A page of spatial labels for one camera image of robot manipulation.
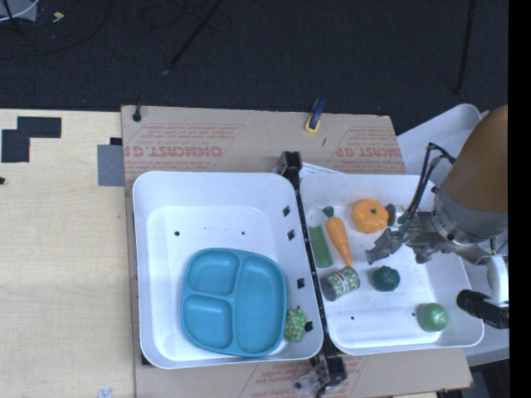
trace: toy orange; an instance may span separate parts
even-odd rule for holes
[[[361,199],[352,207],[352,221],[362,233],[376,233],[387,227],[389,212],[374,199]]]

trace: black fabric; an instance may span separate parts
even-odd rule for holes
[[[388,114],[397,134],[458,105],[508,103],[509,0],[41,0],[0,22],[0,107],[142,104]],[[64,17],[57,18],[54,13]]]

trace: blue and yellow object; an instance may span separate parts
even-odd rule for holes
[[[304,129],[307,133],[315,134],[317,133],[317,130],[319,129],[319,126],[321,125],[321,114],[323,113],[324,104],[326,103],[326,99],[324,97],[319,97],[315,99],[314,104],[312,105],[312,108],[309,110],[311,112],[311,115],[308,117],[308,120],[306,121],[306,125],[304,126]]]

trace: cardboard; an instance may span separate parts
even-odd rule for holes
[[[295,378],[309,361],[261,362],[163,370],[142,363],[131,188],[153,170],[270,172],[284,151],[339,172],[406,172],[387,116],[323,114],[316,134],[304,131],[309,114],[230,109],[122,107],[124,175],[137,396],[302,397]],[[391,396],[471,387],[459,348],[343,356],[348,379],[327,392],[333,398]]]

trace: light wood surface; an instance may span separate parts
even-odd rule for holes
[[[119,113],[61,116],[61,138],[31,138],[29,163],[0,163],[0,395],[134,396],[124,189],[99,187],[97,146]]]

